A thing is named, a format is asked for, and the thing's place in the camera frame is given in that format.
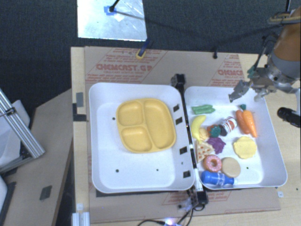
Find brown cardboard board red print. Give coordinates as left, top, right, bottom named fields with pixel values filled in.
left=83, top=46, right=282, bottom=224

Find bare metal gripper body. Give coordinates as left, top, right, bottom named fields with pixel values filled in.
left=249, top=65, right=296, bottom=91

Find black cylinder on white bracket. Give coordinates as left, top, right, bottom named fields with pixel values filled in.
left=274, top=81, right=301, bottom=128

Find pink doughnut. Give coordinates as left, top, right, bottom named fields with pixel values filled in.
left=202, top=154, right=222, bottom=173

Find purple grapes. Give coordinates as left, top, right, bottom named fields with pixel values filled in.
left=206, top=137, right=227, bottom=155

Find red and white can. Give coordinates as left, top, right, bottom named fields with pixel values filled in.
left=219, top=116, right=238, bottom=137

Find orange carrot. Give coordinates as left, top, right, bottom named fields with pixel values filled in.
left=235, top=104, right=258, bottom=138

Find blue bottle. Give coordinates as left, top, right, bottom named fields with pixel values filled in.
left=200, top=170, right=236, bottom=189

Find green pea pod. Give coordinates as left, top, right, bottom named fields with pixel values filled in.
left=191, top=104, right=216, bottom=115

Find pale yellow toy food piece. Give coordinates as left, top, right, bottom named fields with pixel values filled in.
left=199, top=127, right=210, bottom=141

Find yellow divided plate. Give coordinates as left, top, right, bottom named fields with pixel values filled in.
left=116, top=97, right=177, bottom=154

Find tan round bread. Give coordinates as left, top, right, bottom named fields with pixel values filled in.
left=221, top=157, right=242, bottom=178

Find thin black and white rod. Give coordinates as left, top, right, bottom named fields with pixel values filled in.
left=178, top=85, right=203, bottom=193

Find white plastic tray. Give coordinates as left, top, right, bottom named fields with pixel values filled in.
left=88, top=82, right=196, bottom=194
left=183, top=86, right=288, bottom=190

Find yellow banana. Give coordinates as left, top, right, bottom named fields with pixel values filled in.
left=190, top=114, right=207, bottom=144

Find yellow round biscuit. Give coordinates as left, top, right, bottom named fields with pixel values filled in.
left=233, top=136, right=258, bottom=160

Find yellow pizza slice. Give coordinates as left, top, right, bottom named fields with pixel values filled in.
left=195, top=140, right=215, bottom=163

